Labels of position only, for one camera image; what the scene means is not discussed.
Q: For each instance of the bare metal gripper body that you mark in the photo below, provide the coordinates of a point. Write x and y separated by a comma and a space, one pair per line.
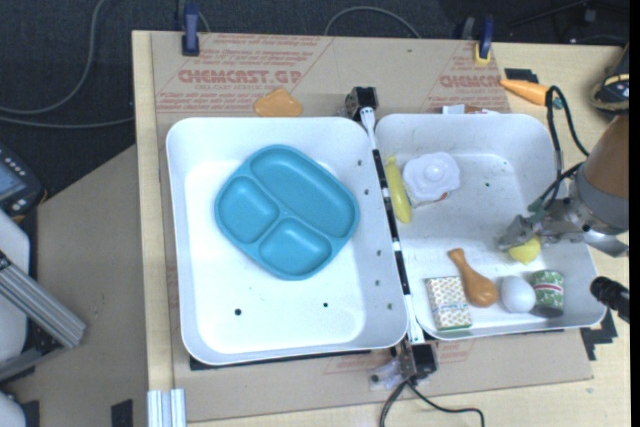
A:
565, 229

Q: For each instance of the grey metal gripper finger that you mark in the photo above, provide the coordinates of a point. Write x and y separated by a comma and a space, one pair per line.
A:
529, 225
509, 237

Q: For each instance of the yellow lemon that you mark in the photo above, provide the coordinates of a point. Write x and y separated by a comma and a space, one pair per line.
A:
526, 253

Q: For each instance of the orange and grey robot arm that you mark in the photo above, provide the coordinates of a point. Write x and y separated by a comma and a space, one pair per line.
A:
607, 175

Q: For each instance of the tan chicken drumstick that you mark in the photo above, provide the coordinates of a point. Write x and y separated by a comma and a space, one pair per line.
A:
475, 282

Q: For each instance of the green and white cup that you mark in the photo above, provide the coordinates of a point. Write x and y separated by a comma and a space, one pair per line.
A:
548, 289

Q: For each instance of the orange patterned white carton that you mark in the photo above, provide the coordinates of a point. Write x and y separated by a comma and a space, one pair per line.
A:
448, 302

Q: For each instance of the white plastic tray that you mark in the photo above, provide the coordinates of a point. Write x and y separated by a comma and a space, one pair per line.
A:
490, 135
280, 325

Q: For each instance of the white fried egg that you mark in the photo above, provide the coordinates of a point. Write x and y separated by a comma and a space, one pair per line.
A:
431, 175

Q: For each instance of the yellow banana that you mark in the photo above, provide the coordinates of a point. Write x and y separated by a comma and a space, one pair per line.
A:
399, 195

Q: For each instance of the thin black and white rod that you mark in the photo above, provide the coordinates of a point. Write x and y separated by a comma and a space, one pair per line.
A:
386, 192

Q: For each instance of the orange carrot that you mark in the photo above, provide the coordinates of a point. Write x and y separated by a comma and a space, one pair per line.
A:
525, 89

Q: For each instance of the white and red packet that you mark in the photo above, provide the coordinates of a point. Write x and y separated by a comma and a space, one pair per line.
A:
452, 110

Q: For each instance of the blue divided plate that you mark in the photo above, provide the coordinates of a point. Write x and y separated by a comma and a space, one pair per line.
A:
287, 210

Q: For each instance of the orange flat toy food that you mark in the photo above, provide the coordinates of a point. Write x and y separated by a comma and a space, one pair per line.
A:
277, 104

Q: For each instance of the brown cardboard board red print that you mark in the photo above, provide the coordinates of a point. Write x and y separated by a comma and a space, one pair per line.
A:
300, 65

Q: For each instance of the black cylinder on white bracket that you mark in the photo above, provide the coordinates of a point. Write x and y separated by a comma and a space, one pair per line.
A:
609, 291

